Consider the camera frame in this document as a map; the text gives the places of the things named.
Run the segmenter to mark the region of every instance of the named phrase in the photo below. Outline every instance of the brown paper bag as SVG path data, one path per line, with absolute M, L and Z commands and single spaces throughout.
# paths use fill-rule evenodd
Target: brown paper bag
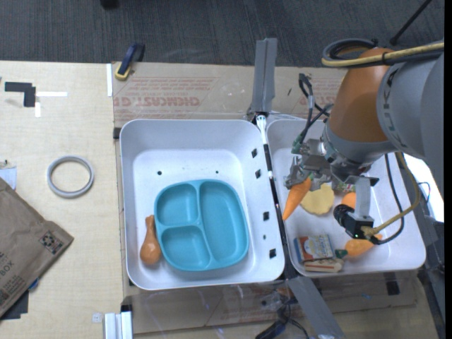
M 72 241 L 0 178 L 0 318 Z

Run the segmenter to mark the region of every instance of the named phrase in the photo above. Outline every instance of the yellow potato slice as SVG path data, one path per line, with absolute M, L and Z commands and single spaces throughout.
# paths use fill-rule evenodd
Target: yellow potato slice
M 327 213 L 334 203 L 334 191 L 327 183 L 320 185 L 320 189 L 309 191 L 300 202 L 307 212 L 314 215 L 323 215 Z

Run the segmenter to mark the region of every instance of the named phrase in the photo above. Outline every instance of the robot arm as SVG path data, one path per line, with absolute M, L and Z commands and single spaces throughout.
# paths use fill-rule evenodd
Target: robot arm
M 367 49 L 358 59 L 337 58 L 342 47 L 357 45 Z M 323 53 L 325 65 L 335 62 L 349 71 L 322 136 L 294 142 L 292 153 L 298 156 L 285 186 L 290 189 L 309 175 L 313 189 L 325 181 L 333 189 L 353 185 L 357 207 L 336 219 L 351 237 L 370 239 L 370 187 L 379 179 L 362 174 L 384 154 L 403 152 L 424 160 L 444 197 L 444 42 L 394 52 L 370 41 L 341 41 Z

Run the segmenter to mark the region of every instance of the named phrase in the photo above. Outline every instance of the beige tabletop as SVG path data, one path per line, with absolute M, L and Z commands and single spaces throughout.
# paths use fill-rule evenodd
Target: beige tabletop
M 159 72 L 160 76 L 167 78 L 172 74 L 186 76 L 184 72 L 197 69 L 188 64 L 143 64 L 142 67 L 150 72 L 149 76 Z M 116 126 L 137 115 L 136 111 L 121 106 L 128 104 L 124 99 L 127 90 L 121 89 L 121 84 L 125 86 L 125 83 L 114 82 L 117 94 L 110 96 L 108 80 L 111 74 L 108 68 L 109 64 L 0 62 L 0 159 L 16 164 L 18 194 L 44 218 L 62 226 L 75 238 L 61 258 L 40 278 L 37 288 L 30 292 L 28 313 L 22 314 L 20 319 L 0 321 L 0 338 L 102 338 L 103 314 L 119 312 L 125 282 L 121 258 L 124 248 L 120 241 L 120 182 L 113 139 L 114 109 L 117 111 Z M 180 95 L 179 100 L 173 100 L 173 105 L 179 102 L 183 107 L 173 118 L 209 116 L 214 109 L 209 100 L 212 96 L 205 94 L 206 84 L 217 87 L 217 99 L 224 97 L 229 102 L 233 99 L 240 102 L 239 107 L 235 105 L 238 108 L 234 114 L 243 116 L 249 105 L 243 97 L 250 96 L 253 68 L 199 66 L 199 69 L 201 76 L 208 72 L 208 76 L 216 77 L 216 80 L 195 82 L 194 94 Z M 298 71 L 277 69 L 276 83 L 277 89 L 283 87 L 289 97 L 285 113 L 303 117 L 299 93 L 294 94 L 292 90 L 297 87 Z M 325 75 L 323 80 L 317 81 L 325 104 L 334 96 L 343 71 L 326 74 L 320 69 L 317 72 Z M 225 81 L 225 75 L 236 78 Z M 23 106 L 23 93 L 4 91 L 6 81 L 32 83 L 37 93 L 47 93 L 47 96 L 44 94 L 39 98 L 40 117 L 36 117 L 35 108 Z M 135 83 L 129 97 L 130 92 L 139 89 L 140 82 Z M 162 80 L 151 83 L 161 85 Z M 67 93 L 67 96 L 52 97 L 50 93 Z M 145 117 L 167 114 L 167 103 L 171 101 L 158 99 L 157 95 L 154 98 L 146 106 L 148 110 L 138 105 Z M 278 102 L 275 106 L 278 109 L 282 107 Z M 95 171 L 92 188 L 78 198 L 61 198 L 47 184 L 47 168 L 64 155 L 84 157 Z M 87 172 L 78 165 L 68 164 L 55 172 L 55 182 L 67 190 L 79 188 L 87 177 Z M 347 312 L 335 291 L 330 292 L 328 304 L 347 338 L 437 338 L 422 284 L 415 273 L 403 280 L 409 287 L 410 298 L 403 305 L 394 307 L 379 305 L 375 309 Z M 310 329 L 305 318 L 300 318 L 299 322 Z M 270 324 L 245 323 L 136 337 L 254 338 Z M 280 338 L 301 338 L 297 336 L 299 334 L 296 328 L 288 328 Z

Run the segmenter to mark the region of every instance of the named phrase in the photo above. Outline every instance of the yellow cable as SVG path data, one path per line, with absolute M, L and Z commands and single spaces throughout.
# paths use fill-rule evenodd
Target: yellow cable
M 401 57 L 406 57 L 408 55 L 416 55 L 427 52 L 432 52 L 434 50 L 444 49 L 444 42 L 438 42 L 430 45 L 422 45 L 420 47 L 414 47 L 404 50 L 398 50 L 397 52 L 390 52 L 384 55 L 384 60 L 396 59 Z M 348 60 L 327 60 L 322 58 L 322 64 L 326 66 L 332 66 L 336 68 L 353 66 L 360 64 L 368 64 L 375 62 L 383 62 L 383 55 L 368 56 L 367 58 L 356 58 Z
M 363 231 L 364 235 L 367 237 L 371 237 L 371 236 L 374 236 L 375 234 L 378 234 L 380 231 L 382 231 L 383 228 L 388 227 L 391 223 L 393 223 L 396 220 L 398 220 L 399 218 L 407 215 L 408 213 L 413 211 L 417 205 L 419 205 L 419 202 L 421 199 L 421 193 L 420 193 L 419 187 L 417 185 L 416 179 L 412 175 L 410 168 L 408 168 L 408 165 L 405 161 L 405 157 L 403 157 L 403 154 L 401 152 L 397 152 L 396 155 L 400 159 L 400 162 L 402 163 L 403 168 L 405 168 L 406 172 L 408 173 L 408 176 L 415 189 L 415 202 L 413 202 L 413 204 L 409 208 L 402 211 L 398 215 L 395 215 L 393 218 L 387 220 L 386 222 L 384 222 L 382 225 L 380 225 L 378 227 L 361 227 L 361 230 Z

